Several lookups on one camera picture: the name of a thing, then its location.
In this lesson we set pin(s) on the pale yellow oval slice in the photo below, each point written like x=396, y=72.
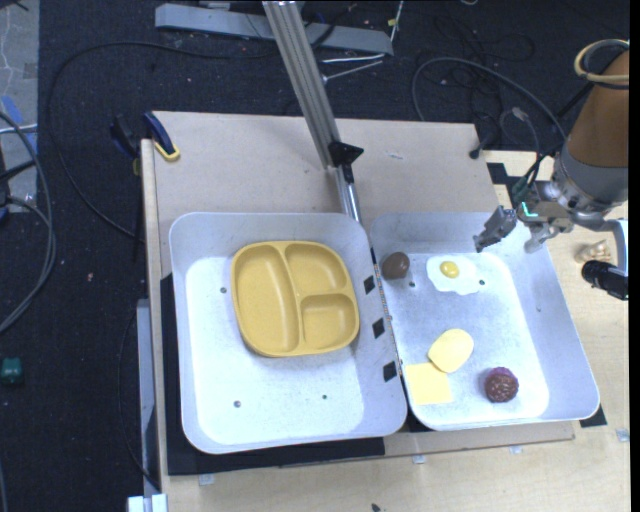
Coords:
x=451, y=349

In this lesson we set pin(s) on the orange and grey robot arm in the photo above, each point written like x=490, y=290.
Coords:
x=597, y=125

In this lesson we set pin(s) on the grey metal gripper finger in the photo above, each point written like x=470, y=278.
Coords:
x=495, y=229
x=539, y=237

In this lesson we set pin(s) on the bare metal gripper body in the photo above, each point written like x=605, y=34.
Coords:
x=559, y=204

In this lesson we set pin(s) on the white plastic tray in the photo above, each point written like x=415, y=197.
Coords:
x=500, y=320
x=280, y=400

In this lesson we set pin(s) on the small beige toy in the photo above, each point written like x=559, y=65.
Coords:
x=595, y=251

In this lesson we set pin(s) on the yellow divided plate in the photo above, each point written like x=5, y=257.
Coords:
x=265, y=300

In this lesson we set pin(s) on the black cylinder on white bracket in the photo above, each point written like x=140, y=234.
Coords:
x=607, y=278

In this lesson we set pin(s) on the brown round toy kiwi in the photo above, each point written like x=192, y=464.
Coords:
x=395, y=265

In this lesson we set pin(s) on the toy fried egg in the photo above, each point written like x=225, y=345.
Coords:
x=452, y=277

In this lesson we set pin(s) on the thin rod between trays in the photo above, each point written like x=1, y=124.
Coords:
x=386, y=310

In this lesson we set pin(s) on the pale brown flat board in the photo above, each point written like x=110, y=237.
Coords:
x=240, y=170

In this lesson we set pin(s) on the purple brown round berry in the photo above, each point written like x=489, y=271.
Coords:
x=501, y=385

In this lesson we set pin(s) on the yellow square cheese slice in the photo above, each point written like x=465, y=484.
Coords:
x=427, y=386

